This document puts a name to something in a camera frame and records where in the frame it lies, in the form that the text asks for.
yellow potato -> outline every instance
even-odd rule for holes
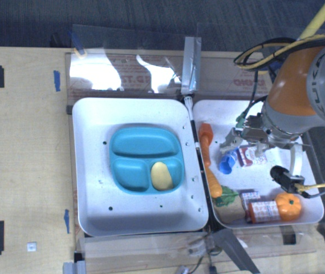
[[[165,163],[156,162],[151,168],[152,185],[158,191],[166,191],[174,188],[172,176]]]

wooden table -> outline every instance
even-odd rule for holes
[[[0,47],[0,273],[62,273],[75,250],[66,61],[70,49]],[[60,91],[54,71],[60,72]],[[64,221],[70,215],[70,233]],[[311,230],[310,253],[255,258],[262,273],[325,273],[325,243]],[[36,251],[27,243],[36,242]],[[219,273],[238,271],[231,261]],[[146,273],[175,273],[176,267]],[[207,273],[206,264],[196,273]]]

green leafy top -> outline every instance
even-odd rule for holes
[[[229,204],[235,201],[236,196],[238,196],[238,192],[232,191],[229,187],[222,187],[222,195],[221,197],[215,198],[214,202],[217,207],[228,206]]]

